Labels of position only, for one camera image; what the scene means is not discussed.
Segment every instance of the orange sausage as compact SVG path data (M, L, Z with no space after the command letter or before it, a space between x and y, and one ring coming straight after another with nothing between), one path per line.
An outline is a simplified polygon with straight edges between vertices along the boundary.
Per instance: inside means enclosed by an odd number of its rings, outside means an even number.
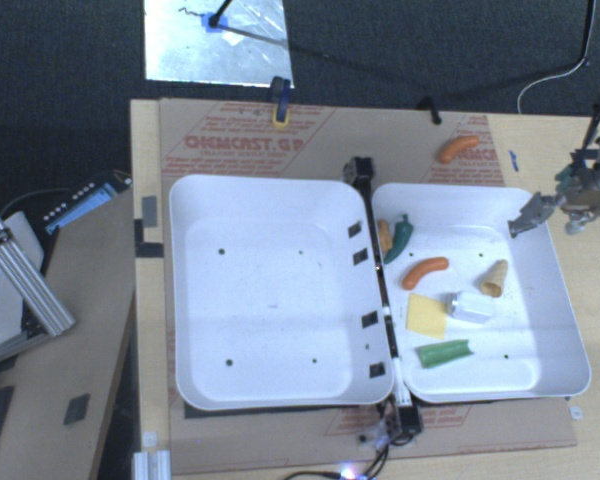
M480 137L477 135L465 135L464 137L458 137L442 148L442 151L440 151L440 154L438 155L438 162L441 164L451 163L458 153L467 148L475 148L479 143Z
M405 290L413 290L420 279L422 279L423 276L426 276L429 272L434 272L436 270L447 270L447 268L449 268L449 260L447 258L443 258L442 256L421 261L404 277L402 280L402 287Z

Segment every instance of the silver square panel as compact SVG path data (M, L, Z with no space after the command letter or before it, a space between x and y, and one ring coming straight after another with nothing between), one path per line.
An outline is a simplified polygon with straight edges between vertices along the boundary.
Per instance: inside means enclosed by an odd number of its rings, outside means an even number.
M203 16L224 0L144 0L149 80L268 87L293 83L282 0L233 0L222 30Z

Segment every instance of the white tray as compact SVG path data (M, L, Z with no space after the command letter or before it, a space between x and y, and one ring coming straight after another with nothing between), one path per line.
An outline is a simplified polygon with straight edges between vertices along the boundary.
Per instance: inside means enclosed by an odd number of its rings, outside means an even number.
M385 266L388 295L409 390L433 403L576 395L591 371L546 224L511 239L507 221L531 194L513 188L387 184L373 197L376 219L393 225L409 215L407 249ZM416 349L439 340L406 329L411 292L400 287L423 259L450 266L422 278L414 293L444 301L479 291L500 259L509 262L496 315L483 325L447 318L445 340L468 339L472 356L424 369Z
M195 175L173 186L170 211L176 381L189 404L372 404L388 395L373 249L353 188ZM362 251L367 259L354 264Z

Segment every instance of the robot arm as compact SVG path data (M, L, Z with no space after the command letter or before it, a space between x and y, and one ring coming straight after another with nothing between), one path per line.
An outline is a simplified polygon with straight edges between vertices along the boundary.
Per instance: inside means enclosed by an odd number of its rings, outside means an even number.
M593 140L599 124L600 107L591 119L582 149L571 153L573 162L556 175L556 194L534 194L520 210L520 216L509 221L512 238L545 222L556 208L569 217L566 231L570 235L579 233L588 222L600 217L600 137Z

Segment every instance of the yellow sponge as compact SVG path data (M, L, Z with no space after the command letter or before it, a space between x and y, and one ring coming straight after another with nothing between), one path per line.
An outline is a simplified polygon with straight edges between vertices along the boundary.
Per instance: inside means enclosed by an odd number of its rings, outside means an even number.
M409 306L407 307L407 329L443 340L444 333L447 330L445 304L411 293L409 295Z

